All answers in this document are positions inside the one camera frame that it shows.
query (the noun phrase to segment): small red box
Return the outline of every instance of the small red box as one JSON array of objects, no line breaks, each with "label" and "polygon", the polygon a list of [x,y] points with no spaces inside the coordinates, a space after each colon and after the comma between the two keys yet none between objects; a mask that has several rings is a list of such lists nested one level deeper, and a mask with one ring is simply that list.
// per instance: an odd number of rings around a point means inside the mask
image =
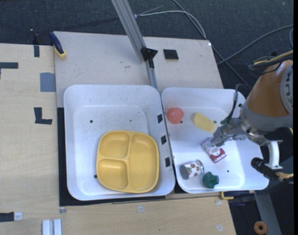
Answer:
[{"label": "small red box", "polygon": [[211,138],[201,143],[201,147],[208,154],[213,163],[217,163],[227,156],[223,148],[211,145]]}]

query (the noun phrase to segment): yellow divided plate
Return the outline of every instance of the yellow divided plate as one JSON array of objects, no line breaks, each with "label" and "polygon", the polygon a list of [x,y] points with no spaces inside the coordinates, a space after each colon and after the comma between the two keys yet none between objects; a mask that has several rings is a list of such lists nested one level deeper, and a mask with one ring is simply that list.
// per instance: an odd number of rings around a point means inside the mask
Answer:
[{"label": "yellow divided plate", "polygon": [[108,189],[148,192],[158,182],[159,167],[158,145],[148,134],[115,130],[99,141],[96,174]]}]

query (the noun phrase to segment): metal pole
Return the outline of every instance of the metal pole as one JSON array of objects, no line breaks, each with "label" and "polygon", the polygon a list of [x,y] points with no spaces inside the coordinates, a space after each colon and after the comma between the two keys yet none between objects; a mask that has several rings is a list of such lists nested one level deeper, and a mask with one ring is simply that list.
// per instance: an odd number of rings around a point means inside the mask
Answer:
[{"label": "metal pole", "polygon": [[[129,37],[129,40],[135,50],[138,59],[145,62],[141,50],[146,48],[142,34],[139,30],[136,19],[131,11],[130,5],[127,0],[111,0],[114,8],[119,16],[119,19]],[[146,66],[149,76],[150,85],[158,88],[155,71],[152,65],[149,64],[150,60],[146,60]]]}]

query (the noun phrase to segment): wire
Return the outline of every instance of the wire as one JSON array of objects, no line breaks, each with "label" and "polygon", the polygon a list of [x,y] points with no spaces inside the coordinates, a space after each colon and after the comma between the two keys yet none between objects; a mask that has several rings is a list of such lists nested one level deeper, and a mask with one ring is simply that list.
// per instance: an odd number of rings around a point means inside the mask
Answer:
[{"label": "wire", "polygon": [[276,172],[276,176],[282,182],[293,185],[294,181],[291,180],[294,177],[293,173]]},{"label": "wire", "polygon": [[229,113],[229,115],[223,119],[220,123],[224,126],[224,127],[227,127],[227,124],[229,123],[229,121],[231,120],[231,117],[233,115],[233,112],[236,108],[236,104],[237,104],[237,101],[238,101],[238,91],[239,91],[239,87],[244,87],[245,89],[248,89],[248,90],[251,90],[252,88],[246,84],[237,84],[236,87],[235,87],[235,92],[233,94],[233,104],[232,104],[232,108],[231,108],[231,111]]},{"label": "wire", "polygon": [[158,7],[155,7],[155,8],[153,8],[153,9],[150,9],[150,10],[147,10],[147,11],[144,11],[144,12],[141,12],[140,14],[135,15],[135,17],[137,18],[138,16],[140,16],[140,15],[142,15],[142,14],[146,14],[146,13],[148,13],[148,12],[154,11],[154,10],[159,9],[159,8],[162,8],[162,7],[163,7],[163,5],[158,6]]},{"label": "wire", "polygon": [[294,29],[292,28],[289,32],[289,40],[290,40],[290,44],[291,44],[291,47],[293,48],[294,47],[294,41],[292,39],[292,34],[294,32]]},{"label": "wire", "polygon": [[271,73],[271,72],[274,72],[274,71],[278,70],[279,67],[281,66],[281,64],[282,64],[282,62],[279,63],[275,69],[263,72],[263,73],[261,74],[261,76],[264,75],[264,74],[266,74],[266,73]]},{"label": "wire", "polygon": [[277,31],[280,31],[280,30],[283,30],[283,29],[287,29],[287,28],[290,28],[290,27],[293,27],[293,24],[291,24],[291,25],[287,25],[287,26],[284,26],[284,27],[281,27],[281,28],[278,28],[278,29],[275,29],[275,30],[272,30],[272,31],[270,31],[270,32],[268,32],[268,33],[266,33],[266,34],[264,34],[264,35],[258,37],[257,39],[255,39],[255,40],[253,40],[251,43],[249,43],[248,45],[244,46],[244,47],[243,47],[242,49],[240,49],[239,51],[235,52],[233,55],[231,55],[231,56],[229,56],[229,57],[223,59],[223,60],[220,61],[219,63],[217,63],[217,65],[220,65],[220,64],[226,62],[227,60],[229,60],[230,58],[232,58],[232,57],[238,55],[239,53],[243,52],[245,49],[247,49],[248,47],[250,47],[251,45],[253,45],[253,44],[256,43],[257,41],[261,40],[262,38],[264,38],[264,37],[266,37],[266,36],[268,36],[268,35],[271,35],[271,34],[277,32]]},{"label": "wire", "polygon": [[161,11],[161,12],[154,12],[154,13],[150,13],[150,14],[139,14],[138,16],[140,17],[144,17],[144,16],[152,16],[152,15],[158,15],[158,14],[164,14],[164,13],[185,13],[189,16],[191,16],[193,18],[193,20],[198,24],[198,26],[200,27],[202,34],[204,36],[204,38],[206,38],[206,34],[204,32],[204,29],[202,28],[201,24],[199,23],[199,21],[192,16],[190,13],[186,12],[186,11],[181,11],[181,10],[169,10],[169,11]]},{"label": "wire", "polygon": [[[182,11],[186,11],[176,0],[172,0]],[[194,20],[188,15],[186,14],[187,17],[189,18],[189,20],[193,23],[193,25],[196,27],[197,31],[201,34],[201,36],[205,39],[206,37],[203,35],[203,32],[199,29],[198,25],[194,22]],[[213,51],[221,58],[221,59],[224,59],[222,57],[222,55],[217,51],[217,49],[212,45],[212,49]],[[233,73],[244,83],[246,84],[247,86],[248,83],[239,75],[239,73],[229,64],[226,62],[226,65],[233,71]]]},{"label": "wire", "polygon": [[248,68],[254,71],[257,69],[275,65],[277,63],[281,63],[288,59],[293,59],[293,50],[288,51],[288,52],[281,54],[279,56],[275,56],[275,57],[264,56],[264,57],[257,58],[257,59],[252,60],[248,63]]}]

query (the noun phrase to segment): black clamp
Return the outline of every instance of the black clamp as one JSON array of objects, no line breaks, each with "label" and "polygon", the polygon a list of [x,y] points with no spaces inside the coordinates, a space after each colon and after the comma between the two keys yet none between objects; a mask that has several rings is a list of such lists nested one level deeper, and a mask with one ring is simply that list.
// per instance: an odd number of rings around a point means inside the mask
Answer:
[{"label": "black clamp", "polygon": [[141,50],[142,57],[145,61],[149,61],[149,67],[154,69],[153,58],[158,53],[155,49],[143,47]]}]

